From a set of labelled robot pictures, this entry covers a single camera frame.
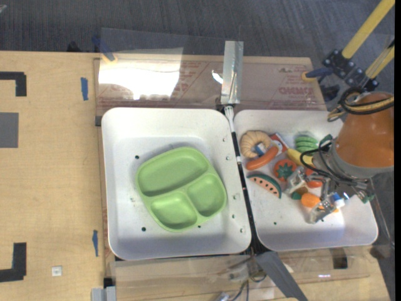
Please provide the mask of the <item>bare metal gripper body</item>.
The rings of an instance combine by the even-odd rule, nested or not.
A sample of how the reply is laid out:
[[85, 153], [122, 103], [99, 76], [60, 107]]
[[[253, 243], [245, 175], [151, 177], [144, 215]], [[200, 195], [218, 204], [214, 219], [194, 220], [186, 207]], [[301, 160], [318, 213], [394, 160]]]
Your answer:
[[357, 179], [313, 168], [313, 180], [321, 181], [321, 200], [337, 193], [341, 198], [350, 199], [352, 196], [360, 200], [372, 200], [372, 182], [370, 179]]

